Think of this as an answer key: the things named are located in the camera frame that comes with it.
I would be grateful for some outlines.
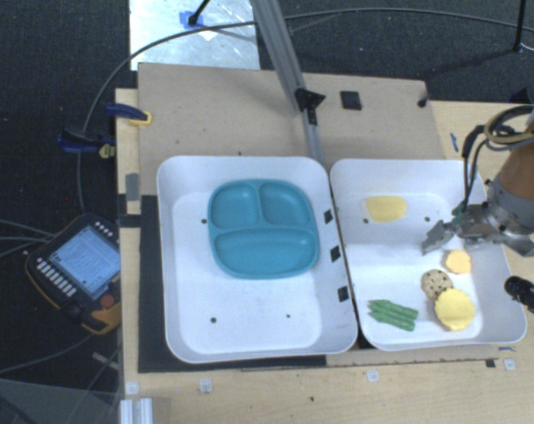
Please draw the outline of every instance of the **green beans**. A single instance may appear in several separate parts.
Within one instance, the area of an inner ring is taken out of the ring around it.
[[[370,302],[370,316],[378,322],[388,323],[406,331],[415,329],[415,319],[418,311],[409,307],[402,307],[389,300],[372,300]]]

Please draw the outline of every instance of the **yellow toy food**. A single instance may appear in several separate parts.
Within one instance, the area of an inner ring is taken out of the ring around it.
[[[377,223],[392,222],[407,213],[407,202],[400,196],[370,196],[365,200],[365,206]]]
[[[463,250],[452,250],[446,257],[446,268],[452,273],[470,273],[471,258]]]
[[[459,289],[446,289],[434,304],[438,319],[451,331],[466,329],[476,315],[476,308],[468,295]]]

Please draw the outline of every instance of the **button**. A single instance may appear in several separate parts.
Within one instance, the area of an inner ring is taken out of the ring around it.
[[[110,294],[103,295],[100,298],[100,305],[102,305],[104,309],[109,309],[113,307],[115,304],[116,304],[116,299],[114,299]]]

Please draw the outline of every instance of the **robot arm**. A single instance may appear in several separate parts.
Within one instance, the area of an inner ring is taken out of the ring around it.
[[[466,139],[465,194],[462,203],[453,211],[449,223],[439,221],[422,243],[423,254],[443,246],[454,234],[467,245],[484,242],[503,243],[522,256],[534,256],[534,117],[524,132],[517,133],[504,123],[512,117],[531,113],[533,106],[516,107],[480,125]],[[468,169],[471,149],[477,136],[481,142]],[[497,177],[488,183],[487,201],[469,205],[468,198],[477,171],[477,156],[482,146],[493,150],[511,150],[511,155]],[[513,276],[505,285],[507,292],[529,307],[534,313],[534,284]]]

